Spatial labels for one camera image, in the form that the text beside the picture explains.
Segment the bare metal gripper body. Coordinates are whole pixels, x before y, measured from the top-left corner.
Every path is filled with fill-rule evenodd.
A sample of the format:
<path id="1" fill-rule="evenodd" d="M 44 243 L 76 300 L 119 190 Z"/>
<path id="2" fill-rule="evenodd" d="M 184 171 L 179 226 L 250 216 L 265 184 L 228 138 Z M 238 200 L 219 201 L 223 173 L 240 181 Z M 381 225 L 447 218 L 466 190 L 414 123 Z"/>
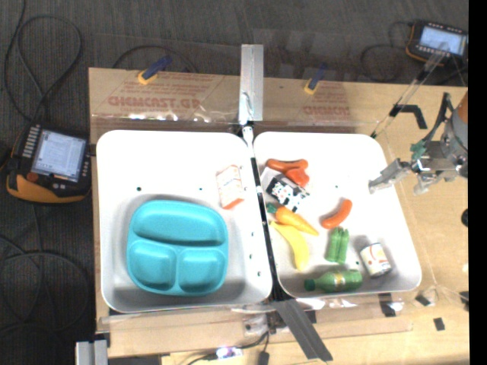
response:
<path id="1" fill-rule="evenodd" d="M 453 141 L 422 142 L 413 152 L 412 169 L 423 180 L 451 181 L 457 176 L 468 179 L 468 150 Z"/>

